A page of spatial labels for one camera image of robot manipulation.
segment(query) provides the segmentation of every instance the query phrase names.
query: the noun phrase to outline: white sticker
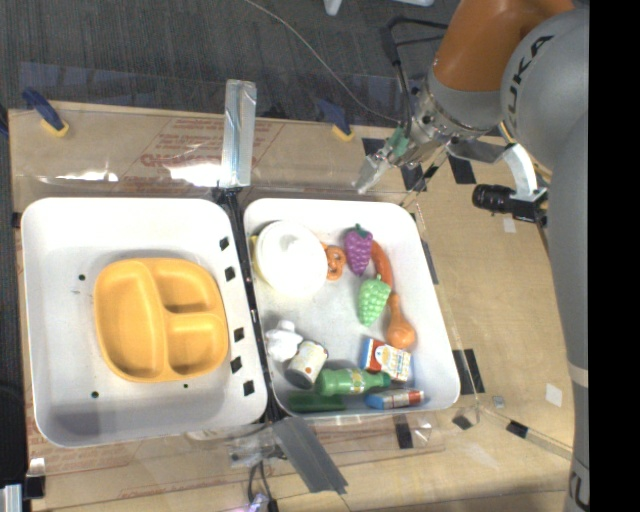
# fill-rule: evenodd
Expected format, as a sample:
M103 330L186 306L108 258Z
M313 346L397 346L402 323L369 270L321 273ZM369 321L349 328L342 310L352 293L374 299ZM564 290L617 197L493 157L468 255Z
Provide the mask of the white sticker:
M513 220L513 217L504 217L502 219L502 224L504 226L505 233L515 233L516 232L516 222Z
M547 395L545 398L547 399L547 402L550 402L557 407L562 407L562 390L554 385L547 384Z

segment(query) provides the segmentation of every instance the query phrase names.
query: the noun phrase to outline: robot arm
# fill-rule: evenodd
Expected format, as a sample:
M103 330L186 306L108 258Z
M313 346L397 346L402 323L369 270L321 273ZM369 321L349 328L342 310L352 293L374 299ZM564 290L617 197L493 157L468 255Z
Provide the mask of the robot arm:
M549 257L576 427L567 512L590 508L588 41L588 0L461 0L418 93L409 129L399 127L367 156L355 183L362 193L387 169L415 167L443 147L468 160L504 159L517 184L515 191L508 189L510 201L539 198L528 155L553 172ZM517 142L502 147L478 140L498 125ZM476 206L500 211L496 190L480 187L474 191Z

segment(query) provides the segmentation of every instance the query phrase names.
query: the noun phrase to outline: toy bottle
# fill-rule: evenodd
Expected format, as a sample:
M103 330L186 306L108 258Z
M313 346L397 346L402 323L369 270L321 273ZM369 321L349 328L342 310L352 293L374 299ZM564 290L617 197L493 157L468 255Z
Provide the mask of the toy bottle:
M386 388L391 377L384 372L369 373L358 368L323 369L316 380L315 391L321 396L359 395L371 388Z

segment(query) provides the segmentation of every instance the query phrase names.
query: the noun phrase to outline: white tray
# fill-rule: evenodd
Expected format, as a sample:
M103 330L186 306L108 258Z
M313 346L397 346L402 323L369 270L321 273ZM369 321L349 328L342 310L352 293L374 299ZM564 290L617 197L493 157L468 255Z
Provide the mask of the white tray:
M259 199L244 215L247 239L271 222L290 220L303 224L324 243L342 245L342 235L356 223L373 233L387 254L394 277L394 289L400 296L404 316L416 330L409 386L425 393L425 400L411 410L439 410L451 406L460 393L460 379L451 351L442 312L436 297L415 221L403 208L383 202L334 201L308 199ZM374 277L373 263L365 273ZM360 358L363 340L384 340L389 312L367 328L358 322L356 304L361 278L349 270L338 281L327 283L312 297L287 298L263 281L253 277L263 332L275 328L286 318L306 339L318 341L329 351L327 367L354 367ZM284 378L284 365L269 358L274 391L280 405L297 390ZM306 417L380 414L364 404L362 396L347 397L347 409L340 412L305 414Z
M49 441L77 447L233 427L264 412L245 286L220 207L201 199L47 198L25 210L22 237L35 419ZM95 279L109 263L152 256L193 261L216 280L230 347L214 372L135 383L102 359Z

